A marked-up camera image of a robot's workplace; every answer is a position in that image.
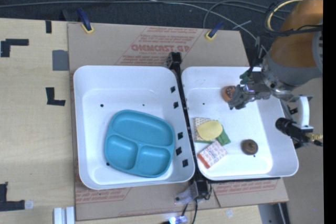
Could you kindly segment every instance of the blue clamp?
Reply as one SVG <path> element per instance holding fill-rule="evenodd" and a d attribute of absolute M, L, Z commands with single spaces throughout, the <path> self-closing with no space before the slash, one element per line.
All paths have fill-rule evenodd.
<path fill-rule="evenodd" d="M 212 41 L 216 37 L 216 32 L 224 25 L 224 21 L 219 22 L 215 25 L 214 29 L 210 30 L 205 34 L 205 39 Z"/>
<path fill-rule="evenodd" d="M 90 20 L 82 8 L 77 8 L 77 14 L 82 21 L 82 28 L 87 34 L 92 34 L 94 28 L 90 24 Z"/>

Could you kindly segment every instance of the green object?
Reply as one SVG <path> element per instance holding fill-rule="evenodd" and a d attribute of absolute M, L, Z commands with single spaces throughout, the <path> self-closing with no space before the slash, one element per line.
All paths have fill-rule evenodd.
<path fill-rule="evenodd" d="M 220 134 L 220 136 L 217 137 L 216 139 L 219 141 L 219 143 L 220 143 L 222 146 L 231 143 L 231 140 L 229 139 L 229 137 L 228 137 L 227 134 L 225 133 L 224 128 L 223 128 L 223 131 L 222 131 L 222 133 Z"/>

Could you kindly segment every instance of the yellow round object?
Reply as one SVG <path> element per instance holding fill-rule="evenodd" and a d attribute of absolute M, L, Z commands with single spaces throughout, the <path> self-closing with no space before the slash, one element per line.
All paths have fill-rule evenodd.
<path fill-rule="evenodd" d="M 197 127 L 198 134 L 206 141 L 219 137 L 223 126 L 218 121 L 207 121 Z"/>

